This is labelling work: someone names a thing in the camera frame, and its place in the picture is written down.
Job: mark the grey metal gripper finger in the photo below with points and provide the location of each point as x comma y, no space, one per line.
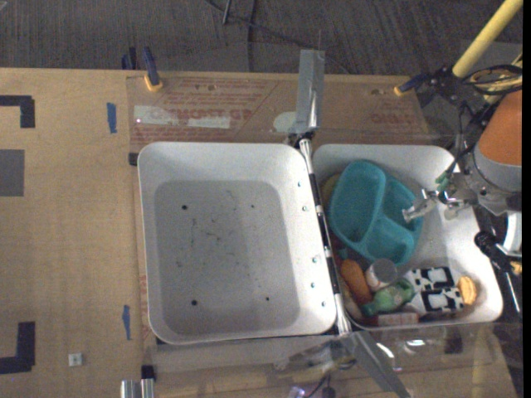
419,209
455,207

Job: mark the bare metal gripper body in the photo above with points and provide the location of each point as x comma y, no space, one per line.
495,201

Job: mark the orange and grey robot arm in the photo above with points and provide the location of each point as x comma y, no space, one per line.
500,139

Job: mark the white plastic tray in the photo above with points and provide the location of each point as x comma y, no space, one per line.
224,247
452,239

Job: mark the teal divided plate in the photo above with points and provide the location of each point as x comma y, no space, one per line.
361,205

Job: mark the small silver can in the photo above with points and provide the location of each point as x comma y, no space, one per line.
381,275

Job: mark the tan biscuit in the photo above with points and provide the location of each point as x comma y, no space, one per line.
467,290

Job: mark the yellow-green round toy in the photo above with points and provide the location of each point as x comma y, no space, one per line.
328,187

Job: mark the green plastic bottle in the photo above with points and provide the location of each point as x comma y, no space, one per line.
390,299

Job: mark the orange carrot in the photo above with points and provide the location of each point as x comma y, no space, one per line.
357,280

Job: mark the red and white packet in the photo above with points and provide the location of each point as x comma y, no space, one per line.
396,318

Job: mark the pale toy banana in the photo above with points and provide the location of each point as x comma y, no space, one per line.
352,305

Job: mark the brown cardboard board, red print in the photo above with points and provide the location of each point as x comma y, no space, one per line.
249,110

